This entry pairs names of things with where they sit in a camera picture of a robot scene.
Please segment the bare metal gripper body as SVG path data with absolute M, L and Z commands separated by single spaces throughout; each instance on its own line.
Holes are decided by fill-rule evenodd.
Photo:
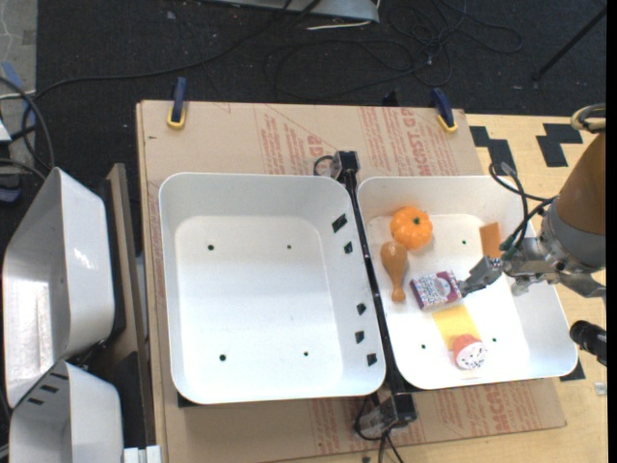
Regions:
M 511 290 L 521 296 L 532 285 L 561 284 L 585 298 L 605 298 L 605 285 L 593 274 L 605 268 L 605 238 L 576 238 L 571 248 L 555 237 L 529 237 L 502 256 L 503 272 L 514 279 Z

